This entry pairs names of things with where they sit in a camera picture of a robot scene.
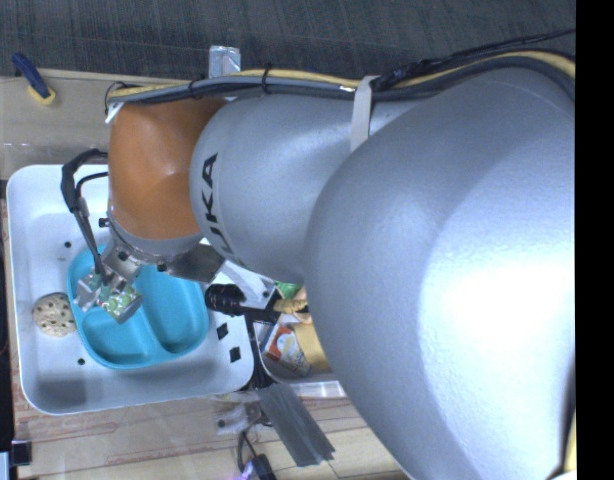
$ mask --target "gray surface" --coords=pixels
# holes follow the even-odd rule
[[[345,76],[382,72],[522,34],[575,26],[576,0],[0,0],[0,71],[38,66],[195,78],[211,44],[243,68],[272,62]],[[546,46],[574,50],[575,37]]]
[[[298,467],[334,459],[336,450],[290,386],[272,384],[257,394],[261,409]]]
[[[414,105],[377,103],[370,132]],[[190,169],[194,215],[217,251],[272,279],[304,282],[307,217],[351,153],[352,106],[275,94],[218,111],[203,130]]]
[[[385,126],[318,198],[304,260],[314,324],[416,480],[545,479],[561,463],[573,140],[554,84],[488,73]]]

